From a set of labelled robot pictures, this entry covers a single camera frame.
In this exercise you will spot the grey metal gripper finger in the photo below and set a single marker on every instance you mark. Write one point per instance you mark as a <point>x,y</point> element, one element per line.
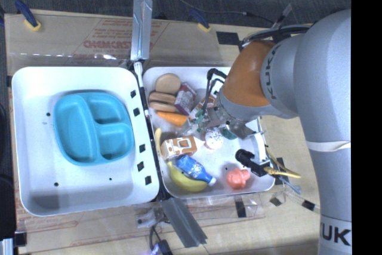
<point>188,128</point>
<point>202,126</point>

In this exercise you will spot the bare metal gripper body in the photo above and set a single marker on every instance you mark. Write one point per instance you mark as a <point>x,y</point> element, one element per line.
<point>217,118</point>

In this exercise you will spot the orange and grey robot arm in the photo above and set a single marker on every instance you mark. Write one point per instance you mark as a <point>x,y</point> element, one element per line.
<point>325,74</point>

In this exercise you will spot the white sprinkled doughnut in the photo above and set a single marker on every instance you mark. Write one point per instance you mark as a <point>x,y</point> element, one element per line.
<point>213,139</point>

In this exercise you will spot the orange carrot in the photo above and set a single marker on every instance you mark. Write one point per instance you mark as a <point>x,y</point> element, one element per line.
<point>173,118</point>

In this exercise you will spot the orange and white milk carton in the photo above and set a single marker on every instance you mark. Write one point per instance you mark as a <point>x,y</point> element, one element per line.
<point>179,147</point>

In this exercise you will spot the dark green toy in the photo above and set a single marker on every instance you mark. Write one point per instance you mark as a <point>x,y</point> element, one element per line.
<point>229,134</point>

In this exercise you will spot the maroon and pink carton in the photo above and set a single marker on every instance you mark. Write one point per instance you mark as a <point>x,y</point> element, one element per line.
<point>184,98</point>

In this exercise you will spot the small yellow banana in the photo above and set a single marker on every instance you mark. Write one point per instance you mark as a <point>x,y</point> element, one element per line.
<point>157,137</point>

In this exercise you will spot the tan hot dog bun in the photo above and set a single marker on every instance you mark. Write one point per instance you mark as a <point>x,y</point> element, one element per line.
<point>162,101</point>

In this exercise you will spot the white plastic tray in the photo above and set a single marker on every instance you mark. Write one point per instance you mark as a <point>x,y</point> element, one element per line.
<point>226,158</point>
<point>35,116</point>

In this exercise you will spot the blue bottle with white cap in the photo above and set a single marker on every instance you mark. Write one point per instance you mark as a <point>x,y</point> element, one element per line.
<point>192,168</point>

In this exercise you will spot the thin black and white rod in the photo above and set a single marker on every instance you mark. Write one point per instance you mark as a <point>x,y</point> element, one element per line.
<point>148,116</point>

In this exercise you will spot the tan round biscuit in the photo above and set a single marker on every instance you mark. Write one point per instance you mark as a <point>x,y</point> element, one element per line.
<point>167,83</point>

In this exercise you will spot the large yellow banana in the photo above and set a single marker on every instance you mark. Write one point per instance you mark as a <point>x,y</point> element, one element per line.
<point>188,183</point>

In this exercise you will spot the salmon pink toy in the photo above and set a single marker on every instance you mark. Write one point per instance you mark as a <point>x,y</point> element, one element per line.
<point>237,178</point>

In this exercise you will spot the blue divided plate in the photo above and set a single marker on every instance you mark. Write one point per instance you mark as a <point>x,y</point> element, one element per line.
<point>77,128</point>

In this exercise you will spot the brown cardboard board, red print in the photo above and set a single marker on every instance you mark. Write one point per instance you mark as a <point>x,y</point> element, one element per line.
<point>74,38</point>

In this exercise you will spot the black cylinder on white bracket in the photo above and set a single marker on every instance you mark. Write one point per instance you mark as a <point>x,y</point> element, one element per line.
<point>249,159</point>

